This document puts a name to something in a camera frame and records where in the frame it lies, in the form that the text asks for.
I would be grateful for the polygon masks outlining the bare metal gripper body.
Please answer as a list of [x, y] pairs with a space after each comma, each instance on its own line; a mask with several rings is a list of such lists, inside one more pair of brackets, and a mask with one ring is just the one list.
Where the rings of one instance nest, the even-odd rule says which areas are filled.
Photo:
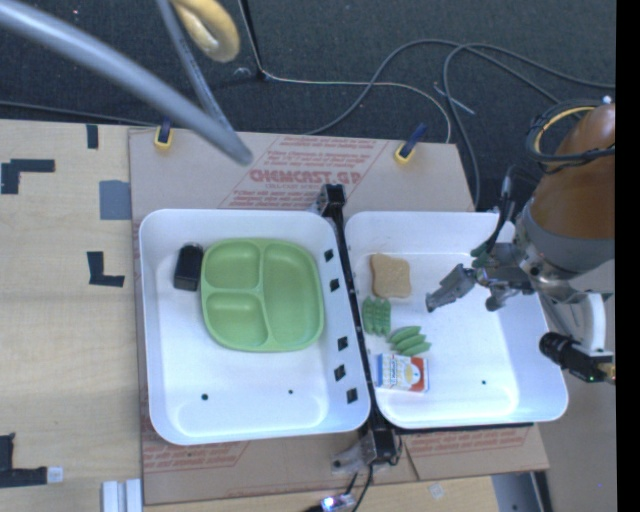
[[577, 303], [586, 293], [572, 280], [601, 265], [599, 242], [509, 242], [473, 250], [479, 284], [530, 289], [556, 303]]

